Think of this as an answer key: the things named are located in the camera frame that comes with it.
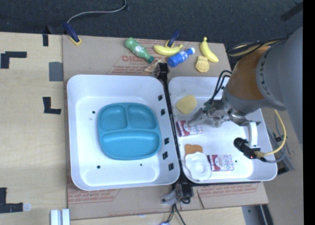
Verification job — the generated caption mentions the yellow banana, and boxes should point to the yellow banana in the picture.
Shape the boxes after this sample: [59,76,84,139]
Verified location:
[153,44,184,57]
[199,36,220,64]

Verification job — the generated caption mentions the red and white carton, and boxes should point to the red and white carton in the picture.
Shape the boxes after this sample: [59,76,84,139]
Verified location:
[175,120,204,137]
[206,154,235,172]

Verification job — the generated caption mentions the thin black and white rod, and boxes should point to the thin black and white rod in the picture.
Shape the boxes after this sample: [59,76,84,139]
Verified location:
[160,71,188,191]

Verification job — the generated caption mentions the yellow crinkle fries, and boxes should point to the yellow crinkle fries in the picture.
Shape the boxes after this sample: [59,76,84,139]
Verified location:
[194,56,210,73]

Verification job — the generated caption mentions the pizza slice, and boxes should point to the pizza slice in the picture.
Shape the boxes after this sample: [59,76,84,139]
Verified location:
[144,59,166,73]

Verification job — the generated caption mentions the black cylinder on white bracket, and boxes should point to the black cylinder on white bracket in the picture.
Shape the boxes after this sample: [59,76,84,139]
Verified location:
[233,120,262,160]

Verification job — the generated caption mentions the yellow biscuit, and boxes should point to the yellow biscuit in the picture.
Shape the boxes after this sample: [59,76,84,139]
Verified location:
[175,95,198,115]

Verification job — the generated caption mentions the green bottle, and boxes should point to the green bottle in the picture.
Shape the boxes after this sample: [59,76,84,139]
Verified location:
[124,37,155,64]

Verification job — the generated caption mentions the blue divided plate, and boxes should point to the blue divided plate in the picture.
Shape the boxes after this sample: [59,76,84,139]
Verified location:
[97,102,162,161]

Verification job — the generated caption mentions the brown toast slice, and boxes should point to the brown toast slice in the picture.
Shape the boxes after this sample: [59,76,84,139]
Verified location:
[184,143,203,157]

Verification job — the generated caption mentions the white plastic tray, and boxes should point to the white plastic tray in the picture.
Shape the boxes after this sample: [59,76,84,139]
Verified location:
[66,74,181,192]
[168,76,279,184]

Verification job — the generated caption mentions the brown cardboard board red print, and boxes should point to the brown cardboard board red print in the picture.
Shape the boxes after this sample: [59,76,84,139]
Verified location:
[62,34,269,220]

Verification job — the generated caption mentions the white fried egg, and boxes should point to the white fried egg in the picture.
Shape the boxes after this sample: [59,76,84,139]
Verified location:
[185,152,213,182]

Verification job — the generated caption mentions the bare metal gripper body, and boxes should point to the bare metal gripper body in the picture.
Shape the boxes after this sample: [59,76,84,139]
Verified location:
[205,100,248,125]

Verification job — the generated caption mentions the blue bottle white cap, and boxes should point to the blue bottle white cap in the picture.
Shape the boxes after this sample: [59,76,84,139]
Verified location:
[167,47,196,68]

